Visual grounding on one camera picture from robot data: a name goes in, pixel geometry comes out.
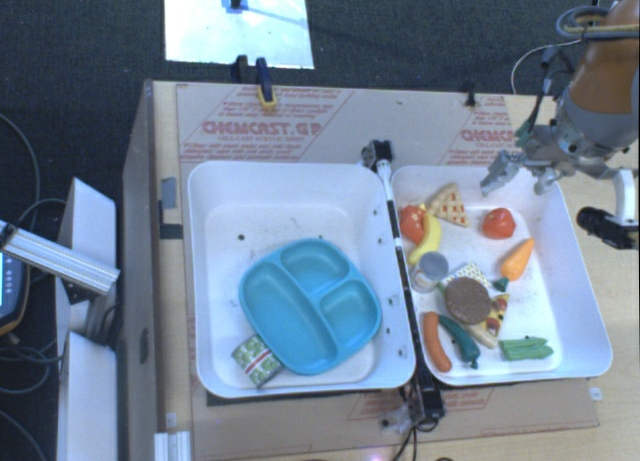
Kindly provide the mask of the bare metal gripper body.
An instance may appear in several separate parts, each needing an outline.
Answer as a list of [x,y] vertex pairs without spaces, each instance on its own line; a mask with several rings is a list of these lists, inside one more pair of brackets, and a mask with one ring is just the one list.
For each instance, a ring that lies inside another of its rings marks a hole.
[[575,125],[523,125],[519,128],[519,147],[523,164],[532,172],[550,171],[560,176],[584,173],[595,179],[608,179],[614,170],[607,161],[625,148],[625,132],[611,126],[592,129]]

